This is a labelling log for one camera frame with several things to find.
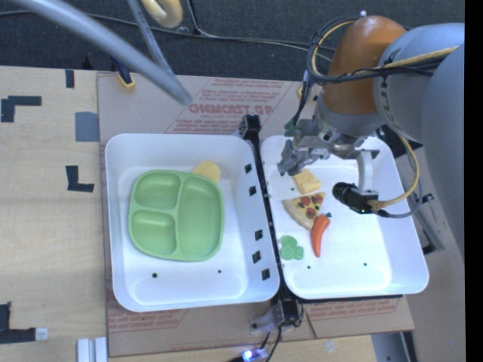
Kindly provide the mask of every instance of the red chili pepper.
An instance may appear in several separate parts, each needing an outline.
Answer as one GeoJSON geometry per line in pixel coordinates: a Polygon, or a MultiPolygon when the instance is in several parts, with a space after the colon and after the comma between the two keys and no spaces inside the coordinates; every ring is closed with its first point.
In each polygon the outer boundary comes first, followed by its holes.
{"type": "Polygon", "coordinates": [[[322,243],[322,235],[325,232],[325,229],[331,224],[331,220],[324,214],[318,215],[315,218],[314,225],[310,230],[310,238],[312,241],[312,248],[314,250],[314,254],[317,257],[320,257],[320,247],[322,243]]]}

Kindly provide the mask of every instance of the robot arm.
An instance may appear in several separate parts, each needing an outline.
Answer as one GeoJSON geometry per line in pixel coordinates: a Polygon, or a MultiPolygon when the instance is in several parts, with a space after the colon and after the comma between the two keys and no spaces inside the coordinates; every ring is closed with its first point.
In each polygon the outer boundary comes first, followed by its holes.
{"type": "Polygon", "coordinates": [[[312,119],[298,119],[307,99],[302,95],[299,111],[285,126],[285,135],[292,138],[281,154],[280,174],[292,176],[331,154],[357,159],[358,186],[338,183],[334,196],[358,213],[376,213],[382,204],[368,188],[370,163],[358,148],[387,124],[403,142],[425,146],[435,190],[463,253],[464,24],[407,31],[385,17],[333,20],[315,34],[309,50],[305,93],[314,84],[322,89],[312,119]],[[323,75],[315,54],[344,25],[349,28],[323,75]]]}

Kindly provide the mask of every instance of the black tape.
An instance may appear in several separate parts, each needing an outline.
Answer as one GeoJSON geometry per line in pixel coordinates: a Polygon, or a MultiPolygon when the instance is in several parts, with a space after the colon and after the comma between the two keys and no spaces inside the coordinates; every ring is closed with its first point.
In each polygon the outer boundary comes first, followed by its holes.
{"type": "Polygon", "coordinates": [[[75,192],[90,192],[94,191],[94,184],[79,184],[78,183],[78,166],[68,165],[66,166],[67,181],[69,185],[67,190],[75,192]]]}
{"type": "Polygon", "coordinates": [[[75,141],[99,142],[99,117],[93,112],[75,114],[75,141]]]}
{"type": "Polygon", "coordinates": [[[21,95],[9,95],[7,99],[2,99],[1,122],[13,122],[15,116],[15,106],[41,106],[42,97],[29,97],[21,95]]]}
{"type": "Polygon", "coordinates": [[[74,70],[66,70],[66,87],[74,88],[74,70]]]}
{"type": "Polygon", "coordinates": [[[10,307],[11,302],[0,305],[0,344],[34,342],[36,329],[30,327],[26,330],[10,328],[10,307]]]}

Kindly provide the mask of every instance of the cardboard box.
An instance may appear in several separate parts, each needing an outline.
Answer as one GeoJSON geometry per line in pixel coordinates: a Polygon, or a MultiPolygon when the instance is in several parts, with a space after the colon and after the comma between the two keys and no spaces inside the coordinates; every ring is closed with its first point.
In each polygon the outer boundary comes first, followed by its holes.
{"type": "MultiPolygon", "coordinates": [[[[135,313],[121,307],[112,293],[109,219],[103,152],[120,133],[238,133],[243,115],[260,116],[260,140],[284,133],[283,125],[297,111],[300,82],[241,78],[180,76],[193,101],[182,106],[140,75],[131,90],[115,73],[99,74],[98,104],[103,190],[109,356],[196,350],[234,345],[259,345],[265,333],[254,332],[253,319],[266,313],[270,302],[135,313]]],[[[301,117],[310,118],[315,102],[301,117]]],[[[292,327],[283,342],[414,328],[406,298],[354,299],[303,305],[300,327],[292,327]]]]}

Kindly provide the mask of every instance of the black fabric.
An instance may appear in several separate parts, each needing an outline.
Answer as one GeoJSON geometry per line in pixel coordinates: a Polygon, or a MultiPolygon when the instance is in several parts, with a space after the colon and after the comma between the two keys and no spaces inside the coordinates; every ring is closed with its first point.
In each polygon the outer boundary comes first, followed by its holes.
{"type": "MultiPolygon", "coordinates": [[[[89,14],[133,21],[125,0],[64,0],[89,14]]],[[[179,30],[195,33],[188,0],[179,30]]],[[[379,14],[408,26],[464,22],[465,0],[192,0],[199,28],[211,35],[269,38],[308,43],[312,34],[340,15],[379,14]]],[[[0,0],[0,11],[19,10],[0,0]]],[[[148,18],[153,26],[156,24],[148,18]]],[[[100,20],[149,55],[135,26],[100,20]]],[[[178,75],[301,80],[304,51],[278,45],[193,38],[156,32],[155,37],[178,75]]],[[[67,30],[33,14],[0,16],[0,65],[110,70],[107,55],[67,30]]]]}

